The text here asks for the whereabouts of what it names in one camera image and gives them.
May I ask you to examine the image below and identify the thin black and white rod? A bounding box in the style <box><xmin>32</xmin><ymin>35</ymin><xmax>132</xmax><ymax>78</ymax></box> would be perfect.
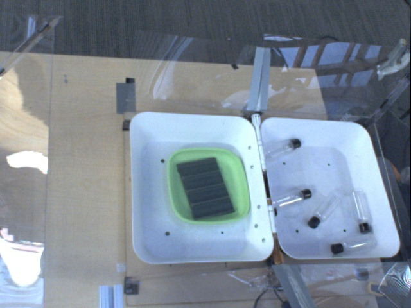
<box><xmin>251</xmin><ymin>113</ymin><xmax>279</xmax><ymax>237</ymax></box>

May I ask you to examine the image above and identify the clear bottle with black cap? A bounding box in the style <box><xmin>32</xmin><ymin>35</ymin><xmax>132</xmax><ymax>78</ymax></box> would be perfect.
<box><xmin>330</xmin><ymin>237</ymin><xmax>377</xmax><ymax>255</ymax></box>
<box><xmin>351</xmin><ymin>189</ymin><xmax>371</xmax><ymax>234</ymax></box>
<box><xmin>307</xmin><ymin>194</ymin><xmax>342</xmax><ymax>230</ymax></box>
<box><xmin>272</xmin><ymin>189</ymin><xmax>313</xmax><ymax>208</ymax></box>
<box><xmin>263</xmin><ymin>138</ymin><xmax>302</xmax><ymax>159</ymax></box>

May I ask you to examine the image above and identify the green square bowl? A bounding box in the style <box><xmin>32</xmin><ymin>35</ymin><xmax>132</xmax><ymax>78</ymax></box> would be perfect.
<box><xmin>166</xmin><ymin>147</ymin><xmax>252</xmax><ymax>226</ymax></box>

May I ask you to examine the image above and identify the white plastic tray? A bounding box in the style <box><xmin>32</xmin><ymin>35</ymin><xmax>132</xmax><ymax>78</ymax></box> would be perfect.
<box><xmin>259</xmin><ymin>117</ymin><xmax>401</xmax><ymax>261</ymax></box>
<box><xmin>128</xmin><ymin>111</ymin><xmax>275</xmax><ymax>265</ymax></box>

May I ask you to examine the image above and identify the dark grey ribbed block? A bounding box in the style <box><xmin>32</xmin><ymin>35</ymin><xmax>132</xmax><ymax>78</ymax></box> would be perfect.
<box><xmin>175</xmin><ymin>157</ymin><xmax>236</xmax><ymax>221</ymax></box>

